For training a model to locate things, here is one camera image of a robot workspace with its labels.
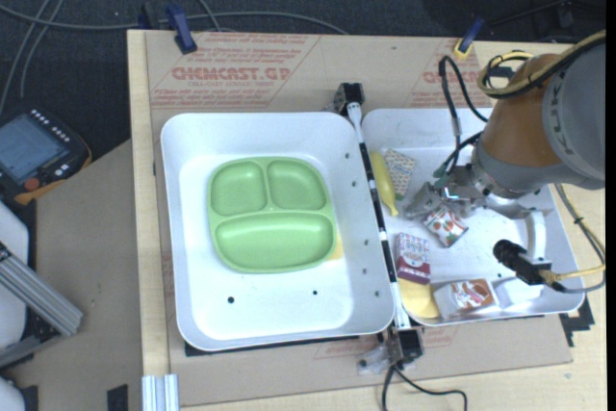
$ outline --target green plate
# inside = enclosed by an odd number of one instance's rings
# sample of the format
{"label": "green plate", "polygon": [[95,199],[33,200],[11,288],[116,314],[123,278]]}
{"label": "green plate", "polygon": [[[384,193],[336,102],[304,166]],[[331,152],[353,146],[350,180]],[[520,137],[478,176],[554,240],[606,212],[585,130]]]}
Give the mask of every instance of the green plate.
{"label": "green plate", "polygon": [[295,158],[247,158],[217,168],[208,183],[208,219],[214,248],[235,270],[307,269],[336,246],[321,174]]}

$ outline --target screen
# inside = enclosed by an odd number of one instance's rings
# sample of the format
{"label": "screen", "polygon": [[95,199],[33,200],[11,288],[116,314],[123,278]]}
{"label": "screen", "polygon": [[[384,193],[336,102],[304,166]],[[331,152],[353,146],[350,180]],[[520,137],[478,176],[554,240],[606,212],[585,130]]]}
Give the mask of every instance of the screen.
{"label": "screen", "polygon": [[19,185],[38,167],[67,152],[26,115],[0,127],[0,167]]}

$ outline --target yellow object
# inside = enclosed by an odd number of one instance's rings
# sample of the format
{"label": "yellow object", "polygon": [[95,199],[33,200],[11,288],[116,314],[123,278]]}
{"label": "yellow object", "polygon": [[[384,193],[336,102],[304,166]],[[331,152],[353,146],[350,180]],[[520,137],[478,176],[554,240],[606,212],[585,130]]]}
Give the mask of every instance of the yellow object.
{"label": "yellow object", "polygon": [[420,284],[407,279],[399,279],[402,304],[411,316],[423,319],[435,319],[441,315],[439,307],[432,296],[429,284]]}
{"label": "yellow object", "polygon": [[389,207],[392,216],[398,215],[396,209],[396,190],[392,183],[392,177],[389,176],[389,170],[387,169],[387,163],[385,158],[379,152],[370,153],[370,162],[372,165],[372,171],[374,172],[374,179],[376,180],[376,188],[378,189],[378,195],[381,201],[387,207]]}

